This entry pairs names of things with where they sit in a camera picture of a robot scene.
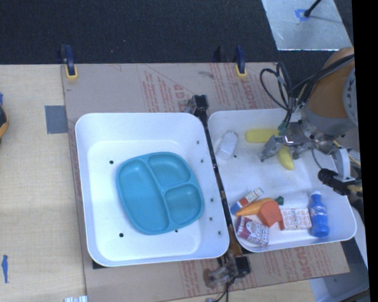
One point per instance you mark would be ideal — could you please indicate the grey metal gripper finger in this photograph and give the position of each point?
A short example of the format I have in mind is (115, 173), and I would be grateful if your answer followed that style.
(271, 146)
(298, 150)

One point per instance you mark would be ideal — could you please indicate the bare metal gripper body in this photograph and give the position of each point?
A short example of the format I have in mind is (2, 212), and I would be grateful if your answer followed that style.
(303, 137)

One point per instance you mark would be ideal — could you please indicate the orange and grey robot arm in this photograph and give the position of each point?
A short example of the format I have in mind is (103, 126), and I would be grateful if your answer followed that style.
(326, 94)

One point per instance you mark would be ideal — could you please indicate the yellow banana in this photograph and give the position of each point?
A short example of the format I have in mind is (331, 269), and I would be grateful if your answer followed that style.
(286, 160)

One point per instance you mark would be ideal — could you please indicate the white plastic tray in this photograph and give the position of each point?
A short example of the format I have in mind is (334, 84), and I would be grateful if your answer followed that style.
(274, 180)
(143, 131)

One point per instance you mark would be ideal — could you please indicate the white plastic bottle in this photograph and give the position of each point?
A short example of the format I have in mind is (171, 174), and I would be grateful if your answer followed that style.
(227, 145)

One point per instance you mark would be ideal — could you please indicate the thin black and white rod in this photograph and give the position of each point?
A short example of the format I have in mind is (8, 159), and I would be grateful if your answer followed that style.
(216, 174)

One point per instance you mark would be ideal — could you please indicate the white red blue small carton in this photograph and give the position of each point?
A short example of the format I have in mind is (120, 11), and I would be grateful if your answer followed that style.
(244, 202)

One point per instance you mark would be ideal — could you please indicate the orange carrot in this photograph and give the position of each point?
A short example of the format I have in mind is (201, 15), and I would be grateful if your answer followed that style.
(250, 208)

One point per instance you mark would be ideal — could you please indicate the blue bottle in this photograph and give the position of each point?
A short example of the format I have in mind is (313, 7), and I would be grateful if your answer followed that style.
(318, 216)

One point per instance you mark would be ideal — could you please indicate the orange wedge slice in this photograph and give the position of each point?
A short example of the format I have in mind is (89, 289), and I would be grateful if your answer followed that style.
(270, 215)

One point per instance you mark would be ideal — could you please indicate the red and white carton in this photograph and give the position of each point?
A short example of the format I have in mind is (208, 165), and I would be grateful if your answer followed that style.
(253, 232)

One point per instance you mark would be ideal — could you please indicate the blue divided plate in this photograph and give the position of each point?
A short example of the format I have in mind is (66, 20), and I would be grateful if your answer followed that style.
(147, 197)

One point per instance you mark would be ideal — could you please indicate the brown cardboard board red print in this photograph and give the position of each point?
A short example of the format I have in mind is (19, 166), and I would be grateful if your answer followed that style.
(115, 88)

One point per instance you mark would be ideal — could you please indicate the black cylinder on white bracket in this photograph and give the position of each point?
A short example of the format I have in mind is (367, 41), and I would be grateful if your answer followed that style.
(332, 177)

